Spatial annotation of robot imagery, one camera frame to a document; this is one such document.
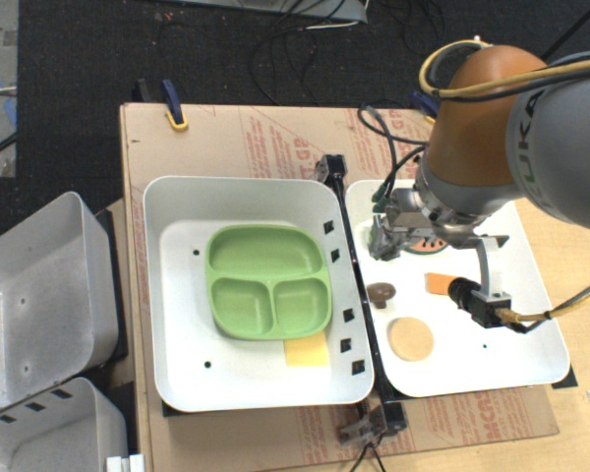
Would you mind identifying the yellow cheese slice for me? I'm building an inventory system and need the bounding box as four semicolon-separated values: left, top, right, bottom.
282;332;332;369

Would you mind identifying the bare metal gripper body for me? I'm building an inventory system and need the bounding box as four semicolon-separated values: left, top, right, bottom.
383;187;479;251

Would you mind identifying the green divided plate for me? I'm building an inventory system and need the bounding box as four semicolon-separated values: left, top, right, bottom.
204;223;333;342

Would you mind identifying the white plastic tray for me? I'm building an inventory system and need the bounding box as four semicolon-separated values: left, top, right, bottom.
0;190;121;420
344;178;571;399
142;174;377;414
0;376;130;472

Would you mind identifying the red and green watermelon slice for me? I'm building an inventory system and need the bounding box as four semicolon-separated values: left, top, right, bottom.
404;236;450;257

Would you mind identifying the tan round biscuit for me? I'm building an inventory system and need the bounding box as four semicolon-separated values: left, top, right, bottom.
385;316;436;363

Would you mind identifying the black cylinder on white bracket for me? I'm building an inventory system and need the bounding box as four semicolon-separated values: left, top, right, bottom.
446;233;514;329

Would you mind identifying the black block with thin wires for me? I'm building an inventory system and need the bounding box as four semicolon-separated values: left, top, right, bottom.
315;153;348;184
336;400;408;446

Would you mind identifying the thin black rod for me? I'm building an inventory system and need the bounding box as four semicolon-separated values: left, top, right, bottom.
330;174;390;407

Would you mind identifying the orange cheese slice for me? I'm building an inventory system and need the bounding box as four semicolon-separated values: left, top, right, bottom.
424;271;461;297

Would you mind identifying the brown toy mushroom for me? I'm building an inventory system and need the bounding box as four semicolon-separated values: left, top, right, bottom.
365;281;398;311

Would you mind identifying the brown cardboard board, red print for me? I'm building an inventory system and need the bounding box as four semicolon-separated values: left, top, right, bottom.
119;102;561;472

